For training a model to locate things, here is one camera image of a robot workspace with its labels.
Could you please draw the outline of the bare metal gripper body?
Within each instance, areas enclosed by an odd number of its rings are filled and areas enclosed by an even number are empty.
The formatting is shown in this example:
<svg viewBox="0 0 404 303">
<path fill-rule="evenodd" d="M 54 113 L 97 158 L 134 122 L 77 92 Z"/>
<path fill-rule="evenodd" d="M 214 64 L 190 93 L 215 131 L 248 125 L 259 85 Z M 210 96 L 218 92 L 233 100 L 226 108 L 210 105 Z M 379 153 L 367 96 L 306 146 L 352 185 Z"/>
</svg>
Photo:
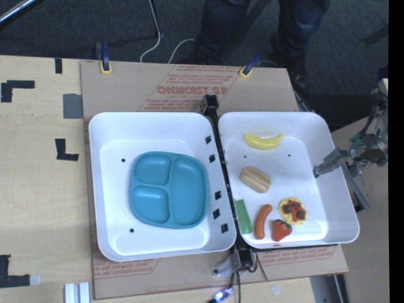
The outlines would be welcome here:
<svg viewBox="0 0 404 303">
<path fill-rule="evenodd" d="M 388 135 L 382 134 L 359 134 L 349 139 L 350 150 L 349 157 L 352 164 L 350 170 L 362 170 L 373 164 L 379 167 L 388 162 Z"/>
</svg>

